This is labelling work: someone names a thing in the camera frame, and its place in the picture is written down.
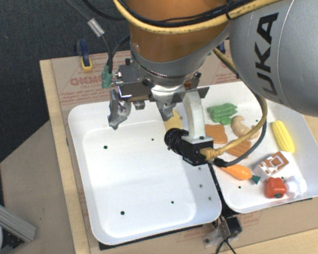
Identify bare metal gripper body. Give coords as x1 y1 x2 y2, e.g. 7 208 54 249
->
114 54 206 112

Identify orange bread slice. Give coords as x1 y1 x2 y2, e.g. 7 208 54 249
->
204 121 230 147

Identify green pea pods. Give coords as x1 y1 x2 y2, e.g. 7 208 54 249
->
206 101 241 128

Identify white plastic tray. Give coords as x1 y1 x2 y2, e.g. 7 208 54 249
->
197 69 318 219
65 87 226 250

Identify beige croissant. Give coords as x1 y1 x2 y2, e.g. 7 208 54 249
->
229 112 263 143

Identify orange waffle biscuit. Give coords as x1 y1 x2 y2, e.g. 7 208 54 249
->
224 138 254 162

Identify thin black rod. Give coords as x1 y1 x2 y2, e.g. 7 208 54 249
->
208 161 226 219

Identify orange carrot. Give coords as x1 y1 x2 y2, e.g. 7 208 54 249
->
220 160 263 189

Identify white and brown carton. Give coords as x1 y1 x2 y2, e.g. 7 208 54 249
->
250 149 297 183

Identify yellow corn cob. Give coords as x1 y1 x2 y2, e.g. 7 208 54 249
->
271 118 296 156

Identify red bell pepper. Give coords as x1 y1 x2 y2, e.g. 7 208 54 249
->
263 175 289 201

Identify white crumpled lump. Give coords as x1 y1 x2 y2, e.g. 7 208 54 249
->
283 174 309 199

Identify brown cardboard board, red print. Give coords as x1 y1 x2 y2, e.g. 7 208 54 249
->
49 23 318 254

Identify black cylinder on white bracket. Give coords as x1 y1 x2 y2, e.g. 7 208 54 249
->
158 88 219 171

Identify black block with thin wires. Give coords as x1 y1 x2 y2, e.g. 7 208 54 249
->
224 214 244 238

